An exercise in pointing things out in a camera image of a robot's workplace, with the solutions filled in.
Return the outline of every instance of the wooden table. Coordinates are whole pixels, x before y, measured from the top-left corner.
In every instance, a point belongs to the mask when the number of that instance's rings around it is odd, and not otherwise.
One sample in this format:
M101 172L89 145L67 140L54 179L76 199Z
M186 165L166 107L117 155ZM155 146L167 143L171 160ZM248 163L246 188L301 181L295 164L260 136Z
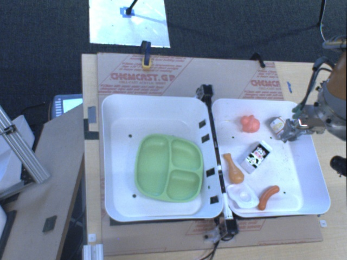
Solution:
M278 77L285 100L300 102L303 98L312 73L311 63L275 62ZM97 105L97 56L82 56L84 118L88 118L88 105ZM327 73L320 74L322 81ZM291 84L292 93L287 87ZM317 99L313 92L308 103ZM89 124L90 131L98 131L98 121ZM327 227L322 228L323 241L314 243L253 246L245 248L217 249L214 259L345 259L347 246L347 208L346 208L346 178L340 178L329 166L330 159L335 155L346 157L346 142L340 141L328 132L323 135L313 135L314 145L322 167L323 175L331 198L329 211L319 219L326 221ZM96 234L96 241L89 244L100 244L101 213L100 213L100 166L99 159L89 155L88 151L99 153L96 141L85 141L86 164L86 197L87 197L87 233ZM178 251L165 253L145 253L137 255L108 256L107 260L126 259L200 259L208 253L207 250Z

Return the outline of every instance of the green divided plate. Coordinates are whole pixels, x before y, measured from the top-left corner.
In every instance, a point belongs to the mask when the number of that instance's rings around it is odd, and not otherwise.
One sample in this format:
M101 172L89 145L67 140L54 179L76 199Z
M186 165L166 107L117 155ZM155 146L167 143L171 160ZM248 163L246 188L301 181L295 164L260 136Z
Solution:
M146 196L167 202L191 201L200 193L202 176L202 154L193 142L152 134L140 143L135 183Z

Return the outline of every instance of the red object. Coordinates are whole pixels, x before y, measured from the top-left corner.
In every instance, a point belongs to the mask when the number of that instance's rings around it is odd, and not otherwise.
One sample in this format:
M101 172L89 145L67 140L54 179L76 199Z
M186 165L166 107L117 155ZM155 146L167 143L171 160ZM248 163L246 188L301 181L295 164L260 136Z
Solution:
M254 115L243 116L241 118L242 130L247 133L254 133L259 130L260 122Z

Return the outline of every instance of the brown hot dog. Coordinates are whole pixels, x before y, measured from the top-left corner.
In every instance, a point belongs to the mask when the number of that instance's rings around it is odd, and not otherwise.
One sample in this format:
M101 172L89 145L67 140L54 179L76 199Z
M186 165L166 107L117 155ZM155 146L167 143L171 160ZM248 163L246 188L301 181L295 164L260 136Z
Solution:
M258 209L261 211L265 210L266 204L269 198L275 193L278 193L279 191L280 191L280 187L276 185L266 189L259 199Z

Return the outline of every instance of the white tray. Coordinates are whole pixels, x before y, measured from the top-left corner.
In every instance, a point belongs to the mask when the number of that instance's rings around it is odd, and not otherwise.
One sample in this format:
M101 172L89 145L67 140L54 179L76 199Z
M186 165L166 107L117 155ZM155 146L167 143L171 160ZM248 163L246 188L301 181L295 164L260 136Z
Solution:
M213 218L223 208L207 107L190 97L110 95L102 103L105 160L105 206L121 222L155 219ZM199 127L201 121L205 126ZM192 201L171 203L141 194L134 169L140 142L150 134L168 134L194 142L201 150L204 175L200 194ZM202 143L209 134L210 140ZM215 174L206 171L214 168ZM211 204L211 197L218 197Z
M229 206L241 217L291 216L325 213L330 207L330 197L320 169L316 150L310 135L302 135L297 141L283 143L269 128L272 119L291 117L296 106L288 101L219 99L213 104L216 134L221 155L226 187L227 162L224 153L231 153L234 163L243 171L245 182L260 197L264 189L278 185L280 192L267 203L264 211L256 207L241 209L233 200ZM255 133L242 131L240 119L253 114L260 121ZM256 145L264 140L272 152L251 174L244 171L241 162Z

